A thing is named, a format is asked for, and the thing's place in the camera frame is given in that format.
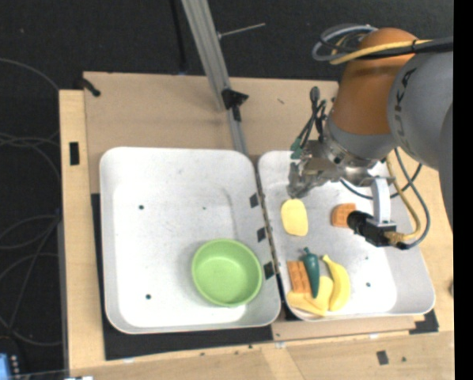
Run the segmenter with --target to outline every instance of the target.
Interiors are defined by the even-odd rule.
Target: black bracket
[[[238,93],[231,89],[222,90],[222,100],[226,110],[233,110],[233,119],[241,122],[240,106],[249,98],[247,94]]]

